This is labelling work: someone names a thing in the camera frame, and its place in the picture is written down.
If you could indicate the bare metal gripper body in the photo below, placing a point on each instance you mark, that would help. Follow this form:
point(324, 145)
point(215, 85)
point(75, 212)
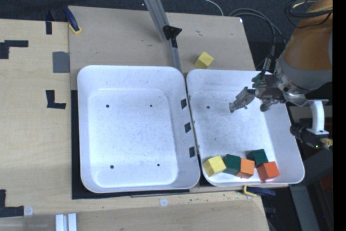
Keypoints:
point(273, 90)

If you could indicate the white plastic tray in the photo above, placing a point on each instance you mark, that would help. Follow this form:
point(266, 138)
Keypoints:
point(135, 129)
point(232, 132)

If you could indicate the pale wood board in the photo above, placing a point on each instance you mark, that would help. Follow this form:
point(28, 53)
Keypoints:
point(121, 40)

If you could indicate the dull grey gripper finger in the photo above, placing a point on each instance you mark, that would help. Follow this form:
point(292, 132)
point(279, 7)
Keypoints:
point(240, 100)
point(265, 106)

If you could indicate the orange cube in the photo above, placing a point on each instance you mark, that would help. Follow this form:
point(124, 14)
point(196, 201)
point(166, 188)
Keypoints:
point(246, 168)
point(268, 171)

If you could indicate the yellow cube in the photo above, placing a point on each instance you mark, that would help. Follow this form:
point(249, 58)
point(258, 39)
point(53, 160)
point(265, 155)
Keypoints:
point(214, 165)
point(204, 60)

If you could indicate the green cube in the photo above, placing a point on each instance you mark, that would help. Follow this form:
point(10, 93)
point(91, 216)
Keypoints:
point(232, 162)
point(259, 157)

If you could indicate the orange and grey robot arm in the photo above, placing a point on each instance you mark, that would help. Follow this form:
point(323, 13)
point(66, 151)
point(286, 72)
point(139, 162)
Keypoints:
point(308, 48)

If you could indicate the black cylinder on white bracket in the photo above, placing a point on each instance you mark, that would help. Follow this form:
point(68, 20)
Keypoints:
point(316, 119)

